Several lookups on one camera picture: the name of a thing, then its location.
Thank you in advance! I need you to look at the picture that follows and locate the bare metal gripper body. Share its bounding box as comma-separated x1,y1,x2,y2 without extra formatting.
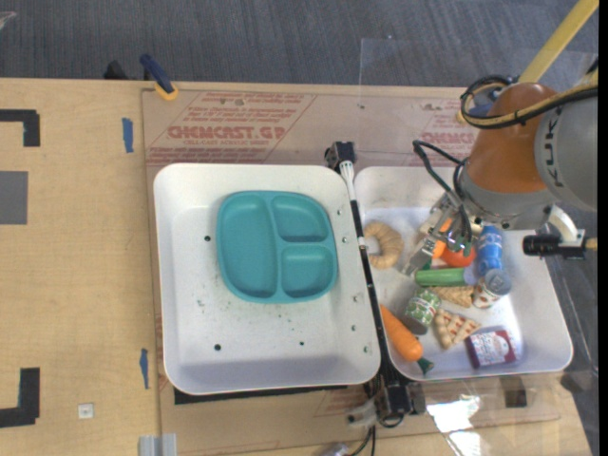
427,191,477,252

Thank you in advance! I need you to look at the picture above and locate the tan doughnut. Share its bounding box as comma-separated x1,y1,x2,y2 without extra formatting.
362,219,406,271

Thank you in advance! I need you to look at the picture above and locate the green cucumber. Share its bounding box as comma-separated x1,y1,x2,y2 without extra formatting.
413,266,470,289

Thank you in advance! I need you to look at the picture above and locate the black cylinder on white bracket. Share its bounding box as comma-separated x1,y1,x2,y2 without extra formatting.
522,204,588,262

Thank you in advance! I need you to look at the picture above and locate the tan waffle biscuit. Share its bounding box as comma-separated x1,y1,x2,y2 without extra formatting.
428,284,476,310

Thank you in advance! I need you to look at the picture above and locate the orange round fruit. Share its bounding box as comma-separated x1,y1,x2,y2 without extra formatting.
435,240,478,270

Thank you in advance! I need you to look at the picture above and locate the orange carrot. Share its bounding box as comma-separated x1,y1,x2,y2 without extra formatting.
378,303,435,376

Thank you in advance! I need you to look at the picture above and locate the thin black and white rod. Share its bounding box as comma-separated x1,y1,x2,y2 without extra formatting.
338,158,396,385

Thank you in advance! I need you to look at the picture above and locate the dark red packet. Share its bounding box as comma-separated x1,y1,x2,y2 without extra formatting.
463,328,521,371

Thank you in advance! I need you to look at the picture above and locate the pizza slice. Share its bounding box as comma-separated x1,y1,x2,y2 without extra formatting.
431,307,483,352

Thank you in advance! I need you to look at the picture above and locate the blue bottle with grey cap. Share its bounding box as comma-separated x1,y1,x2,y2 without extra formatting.
474,223,513,296

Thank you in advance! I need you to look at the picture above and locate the red and white can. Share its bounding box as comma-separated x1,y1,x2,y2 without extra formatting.
471,276,504,311

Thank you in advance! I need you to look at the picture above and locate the white plastic tray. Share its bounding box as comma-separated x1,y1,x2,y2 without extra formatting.
152,161,383,396
353,165,575,383

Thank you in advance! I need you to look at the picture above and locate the green and white can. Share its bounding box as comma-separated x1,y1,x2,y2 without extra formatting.
404,286,443,336

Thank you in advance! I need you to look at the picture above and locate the brown cardboard board red print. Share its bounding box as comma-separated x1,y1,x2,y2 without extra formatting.
141,82,562,442

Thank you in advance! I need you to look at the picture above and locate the black block with thin wires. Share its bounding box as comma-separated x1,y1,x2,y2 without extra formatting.
373,380,428,420
324,141,358,170

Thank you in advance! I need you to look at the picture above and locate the teal divided plate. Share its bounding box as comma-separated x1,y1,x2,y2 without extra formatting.
216,189,340,305

